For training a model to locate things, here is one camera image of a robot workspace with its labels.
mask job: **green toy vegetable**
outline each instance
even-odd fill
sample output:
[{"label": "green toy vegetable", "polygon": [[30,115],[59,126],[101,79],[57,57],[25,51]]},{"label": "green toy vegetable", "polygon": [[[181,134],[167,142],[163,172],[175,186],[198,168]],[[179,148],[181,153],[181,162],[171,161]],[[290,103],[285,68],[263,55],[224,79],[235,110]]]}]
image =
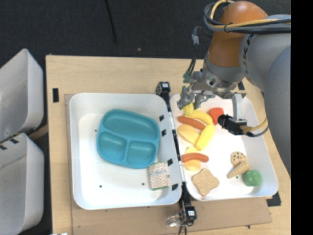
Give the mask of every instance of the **green toy vegetable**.
[{"label": "green toy vegetable", "polygon": [[243,180],[247,186],[258,186],[262,181],[262,177],[259,171],[249,170],[243,175]]}]

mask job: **blue plate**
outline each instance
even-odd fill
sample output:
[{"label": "blue plate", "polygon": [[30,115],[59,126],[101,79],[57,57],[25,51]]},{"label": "blue plate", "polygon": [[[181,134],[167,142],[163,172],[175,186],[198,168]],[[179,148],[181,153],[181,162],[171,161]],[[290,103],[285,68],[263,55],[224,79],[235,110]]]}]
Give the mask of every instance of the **blue plate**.
[{"label": "blue plate", "polygon": [[116,109],[108,111],[101,120],[97,150],[110,163],[143,169],[155,161],[159,142],[159,126],[153,119]]}]

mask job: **tabletop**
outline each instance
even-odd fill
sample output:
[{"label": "tabletop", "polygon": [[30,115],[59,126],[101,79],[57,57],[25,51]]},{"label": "tabletop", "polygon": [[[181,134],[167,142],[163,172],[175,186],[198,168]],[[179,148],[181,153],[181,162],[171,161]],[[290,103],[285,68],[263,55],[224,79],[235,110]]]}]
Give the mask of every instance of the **tabletop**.
[{"label": "tabletop", "polygon": [[[66,96],[80,92],[153,93],[160,81],[168,81],[171,94],[179,93],[189,59],[134,57],[46,57],[47,123],[49,134],[53,233],[177,234],[165,226],[165,218],[179,211],[179,204],[110,210],[85,210],[72,197],[67,143]],[[195,70],[203,60],[197,60]],[[261,122],[265,118],[260,91],[244,79],[247,97]],[[268,207],[265,198],[193,201],[198,214],[188,227],[193,235],[291,234],[291,181],[267,131],[264,139],[279,184],[281,205]]]}]

